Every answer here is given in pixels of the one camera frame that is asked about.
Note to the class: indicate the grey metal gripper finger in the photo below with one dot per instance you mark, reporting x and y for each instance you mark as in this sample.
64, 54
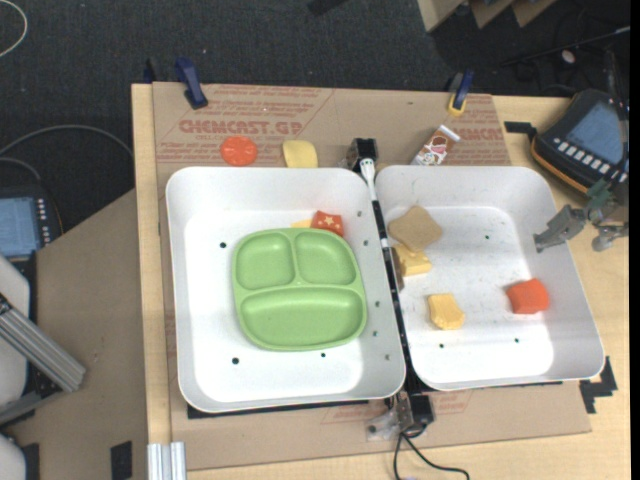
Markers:
609, 235
562, 225

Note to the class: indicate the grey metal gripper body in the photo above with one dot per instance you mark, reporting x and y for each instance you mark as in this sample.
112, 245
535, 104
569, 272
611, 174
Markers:
607, 202

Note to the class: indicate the orange cube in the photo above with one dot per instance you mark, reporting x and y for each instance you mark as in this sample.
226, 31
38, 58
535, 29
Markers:
527, 296

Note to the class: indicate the white plastic tray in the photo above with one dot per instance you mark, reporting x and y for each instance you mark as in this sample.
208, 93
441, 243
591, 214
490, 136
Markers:
480, 268
210, 288

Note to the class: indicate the yellow ridged toy food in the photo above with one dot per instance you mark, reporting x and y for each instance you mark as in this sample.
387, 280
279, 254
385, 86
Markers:
445, 312

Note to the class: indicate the tan toast slice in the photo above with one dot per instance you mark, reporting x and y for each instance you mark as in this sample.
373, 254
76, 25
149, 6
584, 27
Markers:
414, 228

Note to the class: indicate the white and brown small carton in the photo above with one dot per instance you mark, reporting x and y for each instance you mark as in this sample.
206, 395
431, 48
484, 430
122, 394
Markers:
436, 147

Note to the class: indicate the yellow cheese block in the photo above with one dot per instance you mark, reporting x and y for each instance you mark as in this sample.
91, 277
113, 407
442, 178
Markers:
415, 264

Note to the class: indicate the thin black and white rod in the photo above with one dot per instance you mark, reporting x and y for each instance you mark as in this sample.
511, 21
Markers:
371, 183

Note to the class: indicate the red cube with yellow star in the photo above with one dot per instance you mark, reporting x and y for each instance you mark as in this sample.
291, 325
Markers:
327, 222

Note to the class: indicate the brown cardboard board red print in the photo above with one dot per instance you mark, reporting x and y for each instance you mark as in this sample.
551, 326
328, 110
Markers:
350, 113

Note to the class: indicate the small yellow wedge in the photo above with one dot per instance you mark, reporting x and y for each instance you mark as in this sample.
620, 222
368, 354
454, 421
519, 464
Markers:
301, 224

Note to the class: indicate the pale yellow rounded slice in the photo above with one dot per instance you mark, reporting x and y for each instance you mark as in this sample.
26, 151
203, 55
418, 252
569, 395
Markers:
300, 155

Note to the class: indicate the green divided plate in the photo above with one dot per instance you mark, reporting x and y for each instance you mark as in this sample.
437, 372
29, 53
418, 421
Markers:
300, 313

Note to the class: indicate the orange round disc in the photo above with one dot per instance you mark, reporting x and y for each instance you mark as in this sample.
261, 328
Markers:
239, 150

